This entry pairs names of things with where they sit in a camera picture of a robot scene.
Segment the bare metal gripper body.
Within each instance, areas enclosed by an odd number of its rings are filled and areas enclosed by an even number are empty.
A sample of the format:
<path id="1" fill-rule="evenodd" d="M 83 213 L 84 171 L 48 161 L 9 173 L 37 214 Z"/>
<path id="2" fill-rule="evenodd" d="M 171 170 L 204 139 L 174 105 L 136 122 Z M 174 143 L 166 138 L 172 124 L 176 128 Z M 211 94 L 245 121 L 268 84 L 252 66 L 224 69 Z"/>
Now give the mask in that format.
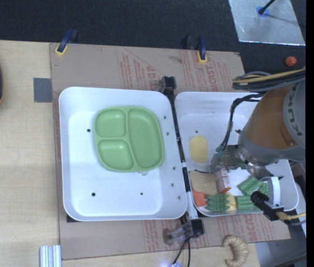
<path id="1" fill-rule="evenodd" d="M 210 172 L 241 168 L 258 180 L 266 180 L 274 177 L 274 174 L 266 168 L 267 165 L 253 157 L 243 145 L 227 145 L 223 151 L 219 148 L 216 150 L 211 159 Z"/>

